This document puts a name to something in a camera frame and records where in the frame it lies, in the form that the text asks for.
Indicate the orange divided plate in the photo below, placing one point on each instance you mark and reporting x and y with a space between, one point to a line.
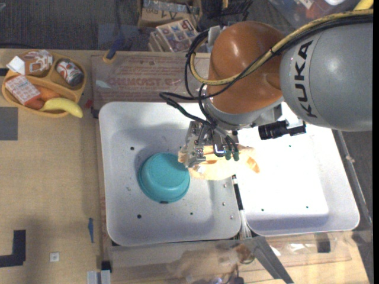
57 84

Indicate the orange carrot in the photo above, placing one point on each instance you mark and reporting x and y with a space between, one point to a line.
47 94

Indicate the white and orange carton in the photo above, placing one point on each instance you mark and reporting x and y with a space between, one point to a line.
37 62

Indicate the white plastic tray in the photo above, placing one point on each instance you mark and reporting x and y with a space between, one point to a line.
296 182
165 117

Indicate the beige toy bread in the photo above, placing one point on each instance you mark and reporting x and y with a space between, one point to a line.
216 170

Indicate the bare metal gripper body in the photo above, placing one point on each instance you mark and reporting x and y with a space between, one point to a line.
199 135

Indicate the black cylinder on white bracket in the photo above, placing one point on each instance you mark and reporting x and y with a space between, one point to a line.
272 130

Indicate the orange and white packet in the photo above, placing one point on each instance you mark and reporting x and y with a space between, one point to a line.
22 90

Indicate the yellow banana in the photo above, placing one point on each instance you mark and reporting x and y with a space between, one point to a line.
63 104

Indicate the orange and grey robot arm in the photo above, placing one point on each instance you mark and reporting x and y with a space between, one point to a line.
245 69

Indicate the red and white can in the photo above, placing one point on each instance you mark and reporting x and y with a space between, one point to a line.
69 72

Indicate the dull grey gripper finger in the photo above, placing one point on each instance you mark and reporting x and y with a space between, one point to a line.
196 158

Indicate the teal bowl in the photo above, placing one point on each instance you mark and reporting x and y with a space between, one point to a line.
163 177

